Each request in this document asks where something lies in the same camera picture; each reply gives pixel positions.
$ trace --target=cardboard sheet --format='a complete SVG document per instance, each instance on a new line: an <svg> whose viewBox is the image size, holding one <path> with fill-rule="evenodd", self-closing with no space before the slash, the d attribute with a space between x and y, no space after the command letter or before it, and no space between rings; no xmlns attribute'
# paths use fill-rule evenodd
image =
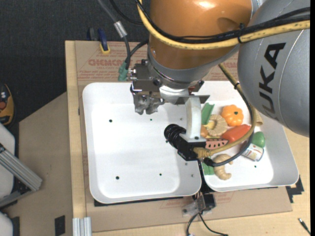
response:
<svg viewBox="0 0 315 236"><path fill-rule="evenodd" d="M182 207L191 203L191 197L137 202L110 206L95 206L89 189L89 171L86 145L86 132L83 115L82 91L92 82L116 82L120 64L126 58L125 45L122 42L109 42L111 53L104 55L99 43L93 41L76 41L76 65L80 104L82 134L82 153L84 180L86 190L87 214L92 218L93 232L139 228L155 225L184 223L189 217L182 215ZM146 58L147 47L144 46L132 57L131 66ZM237 55L224 62L234 77L237 78ZM204 80L226 80L219 67L213 67ZM292 207L285 187L242 190L213 193L217 207L204 216L205 219L222 219L258 214L291 211Z"/></svg>
<svg viewBox="0 0 315 236"><path fill-rule="evenodd" d="M61 221L61 228L64 225L63 235L72 235L67 115L64 93L19 123L19 159L43 179L38 191L3 211L20 218L21 236L54 236L56 221Z"/></svg>

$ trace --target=white tray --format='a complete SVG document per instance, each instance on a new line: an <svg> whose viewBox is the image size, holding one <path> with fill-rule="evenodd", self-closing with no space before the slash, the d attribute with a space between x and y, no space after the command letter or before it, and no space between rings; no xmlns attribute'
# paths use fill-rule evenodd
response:
<svg viewBox="0 0 315 236"><path fill-rule="evenodd" d="M83 91L87 134L90 190L106 204L136 200L190 196L198 192L201 177L196 161L186 162L165 142L164 130L171 123L186 127L184 105L166 103L152 115L134 112L129 83L92 83ZM213 114L221 107L246 106L229 82L205 82L198 94L210 94ZM298 171L283 128L264 118L266 136L262 159L253 162L243 156L226 165L232 178L223 181L205 176L216 191L291 185ZM222 153L235 154L238 148Z"/></svg>
<svg viewBox="0 0 315 236"><path fill-rule="evenodd" d="M129 88L129 83L84 88L91 194L109 204L197 193L198 163L182 159L163 134L170 123L186 124L185 108L164 104L157 113L139 115Z"/></svg>

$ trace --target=toy carrot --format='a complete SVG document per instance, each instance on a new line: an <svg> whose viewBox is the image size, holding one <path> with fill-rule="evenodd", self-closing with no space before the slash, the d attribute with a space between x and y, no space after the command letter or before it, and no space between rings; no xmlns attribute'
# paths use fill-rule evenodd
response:
<svg viewBox="0 0 315 236"><path fill-rule="evenodd" d="M243 137L251 128L250 125L242 124L240 126L235 126L229 130L227 130L223 135L222 138L229 140L230 143L240 139Z"/></svg>

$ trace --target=green connector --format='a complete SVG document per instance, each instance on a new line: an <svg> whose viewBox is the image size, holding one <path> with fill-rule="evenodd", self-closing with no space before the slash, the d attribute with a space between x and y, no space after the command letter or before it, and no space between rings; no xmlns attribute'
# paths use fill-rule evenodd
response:
<svg viewBox="0 0 315 236"><path fill-rule="evenodd" d="M202 163L202 168L203 168L203 174L204 175L214 175L215 174L213 167L208 166L205 163Z"/></svg>
<svg viewBox="0 0 315 236"><path fill-rule="evenodd" d="M214 105L210 105L208 102L204 105L201 111L201 124L202 125L208 124L213 108L214 108Z"/></svg>
<svg viewBox="0 0 315 236"><path fill-rule="evenodd" d="M122 65L119 67L119 76L118 76L118 81L126 81L127 79L127 73L128 70L126 70L126 62L122 63Z"/></svg>

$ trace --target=blue clamp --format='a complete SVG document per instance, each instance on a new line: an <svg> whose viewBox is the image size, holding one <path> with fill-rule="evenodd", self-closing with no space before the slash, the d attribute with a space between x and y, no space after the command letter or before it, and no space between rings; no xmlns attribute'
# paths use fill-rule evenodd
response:
<svg viewBox="0 0 315 236"><path fill-rule="evenodd" d="M102 28L98 28L97 32L98 32L98 38L100 41L100 45L99 45L100 49L102 50L104 54L110 53L105 31Z"/></svg>
<svg viewBox="0 0 315 236"><path fill-rule="evenodd" d="M90 27L88 29L88 32L87 32L87 40L99 41L100 42L99 47L100 47L102 53L103 54L110 53L110 48L109 48L109 45L107 43L105 31L102 28L99 28L97 30L97 33L98 33L98 37L97 37L97 34L95 33L94 28Z"/></svg>

